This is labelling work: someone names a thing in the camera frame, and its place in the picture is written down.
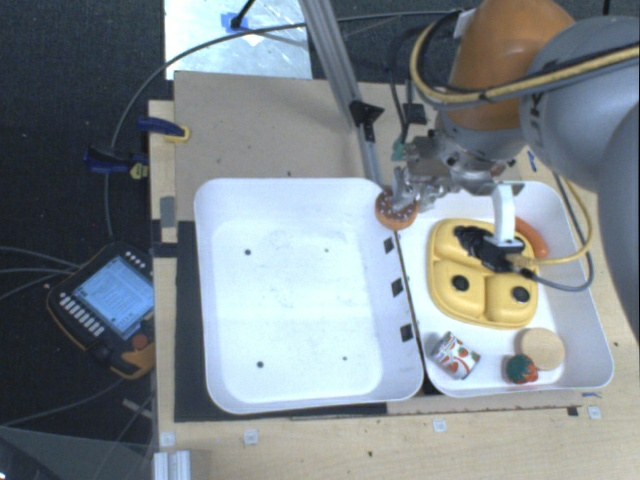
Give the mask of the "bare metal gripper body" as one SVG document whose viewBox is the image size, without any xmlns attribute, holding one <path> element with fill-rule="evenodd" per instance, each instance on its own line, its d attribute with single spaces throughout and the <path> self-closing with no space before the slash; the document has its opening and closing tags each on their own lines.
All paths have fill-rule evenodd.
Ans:
<svg viewBox="0 0 640 480">
<path fill-rule="evenodd" d="M 406 183 L 424 194 L 464 190 L 476 196 L 490 195 L 511 162 L 484 158 L 438 134 L 415 137 L 404 146 L 403 160 Z"/>
</svg>

